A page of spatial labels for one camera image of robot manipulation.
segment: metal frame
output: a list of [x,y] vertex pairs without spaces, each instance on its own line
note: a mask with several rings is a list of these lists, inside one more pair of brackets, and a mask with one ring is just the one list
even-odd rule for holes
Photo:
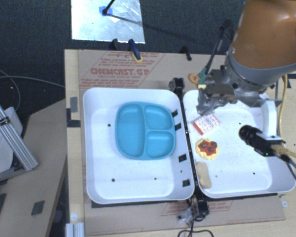
[[38,165],[38,161],[29,151],[27,146],[24,144],[21,136],[16,132],[9,118],[5,115],[3,108],[0,105],[0,132],[8,142],[9,146],[19,159],[22,167],[21,170],[14,171],[14,168],[10,168],[7,171],[0,173],[0,181],[17,174],[23,173],[24,171],[30,171]]

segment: toy pizza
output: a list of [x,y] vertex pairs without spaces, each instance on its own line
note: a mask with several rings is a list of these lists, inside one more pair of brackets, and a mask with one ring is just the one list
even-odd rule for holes
[[206,160],[213,160],[219,153],[217,143],[209,139],[200,139],[196,143],[196,152]]

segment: black fabric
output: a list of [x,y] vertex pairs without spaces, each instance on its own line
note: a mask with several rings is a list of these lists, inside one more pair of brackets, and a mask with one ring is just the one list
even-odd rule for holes
[[[140,51],[209,54],[224,19],[237,25],[243,1],[140,0],[146,44]],[[228,47],[225,41],[222,52]],[[71,0],[0,0],[0,69],[13,76],[30,76],[64,84],[64,49],[108,49],[109,42],[71,39]],[[15,79],[28,116],[65,97],[62,88]],[[0,80],[0,104],[17,105],[12,83]]]

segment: black pole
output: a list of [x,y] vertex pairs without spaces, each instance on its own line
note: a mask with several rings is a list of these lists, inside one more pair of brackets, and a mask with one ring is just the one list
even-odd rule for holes
[[109,5],[102,11],[103,15],[107,15],[109,8],[111,7],[111,5],[115,2],[115,0],[111,0]]

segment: blue divided plate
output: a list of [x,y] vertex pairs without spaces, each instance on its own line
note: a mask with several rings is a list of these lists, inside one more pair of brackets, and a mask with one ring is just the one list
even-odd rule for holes
[[176,143],[172,114],[157,104],[123,104],[116,115],[115,140],[118,150],[126,157],[166,158]]

